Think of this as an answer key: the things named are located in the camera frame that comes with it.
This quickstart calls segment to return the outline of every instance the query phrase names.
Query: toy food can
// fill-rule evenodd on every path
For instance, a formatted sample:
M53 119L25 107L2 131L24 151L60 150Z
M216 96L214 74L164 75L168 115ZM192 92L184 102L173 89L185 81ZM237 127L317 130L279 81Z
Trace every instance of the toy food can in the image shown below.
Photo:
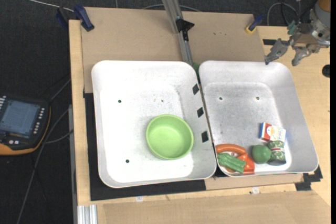
M284 142L280 140L269 141L267 143L267 147L271 150L271 158L268 161L269 164L282 165L286 163L284 145Z

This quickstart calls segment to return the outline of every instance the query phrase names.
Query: green plate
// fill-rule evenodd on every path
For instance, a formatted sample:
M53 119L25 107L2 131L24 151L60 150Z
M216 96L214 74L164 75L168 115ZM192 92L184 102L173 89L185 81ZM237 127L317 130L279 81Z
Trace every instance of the green plate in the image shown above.
M179 159L192 149L194 135L182 118L165 114L153 118L148 124L146 140L157 157Z

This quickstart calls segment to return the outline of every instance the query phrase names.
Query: wooden table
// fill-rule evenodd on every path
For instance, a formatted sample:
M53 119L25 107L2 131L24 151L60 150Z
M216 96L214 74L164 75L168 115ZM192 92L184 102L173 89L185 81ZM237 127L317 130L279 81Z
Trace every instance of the wooden table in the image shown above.
M83 91L92 92L90 72L99 60L182 60L177 36L164 11L86 8L95 29L86 32L69 22L76 199L78 206L97 205L98 223L331 223L330 79L322 75L330 49L322 49L296 67L294 51L278 61L292 72L323 174L310 191L296 191L302 174L209 178L195 193L91 201ZM248 35L252 15L184 12L194 61L263 61L270 46L263 39L288 39L284 27L259 26Z

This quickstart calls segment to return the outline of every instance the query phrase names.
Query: orange sausage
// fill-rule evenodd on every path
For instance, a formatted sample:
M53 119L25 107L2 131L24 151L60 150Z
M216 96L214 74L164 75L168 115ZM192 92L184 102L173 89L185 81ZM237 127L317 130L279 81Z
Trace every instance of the orange sausage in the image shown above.
M216 153L231 151L239 155L246 153L246 149L235 144L219 144L216 146Z

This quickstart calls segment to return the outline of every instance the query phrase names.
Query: black mat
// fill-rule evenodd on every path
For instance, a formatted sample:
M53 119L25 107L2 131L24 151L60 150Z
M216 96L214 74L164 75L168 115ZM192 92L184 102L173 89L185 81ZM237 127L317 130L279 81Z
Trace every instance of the black mat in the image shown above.
M152 184L127 188L111 188L105 185L98 174L97 137L94 117L93 94L85 94L87 138L90 170L91 200L115 199L143 195L186 193L205 190L204 180Z

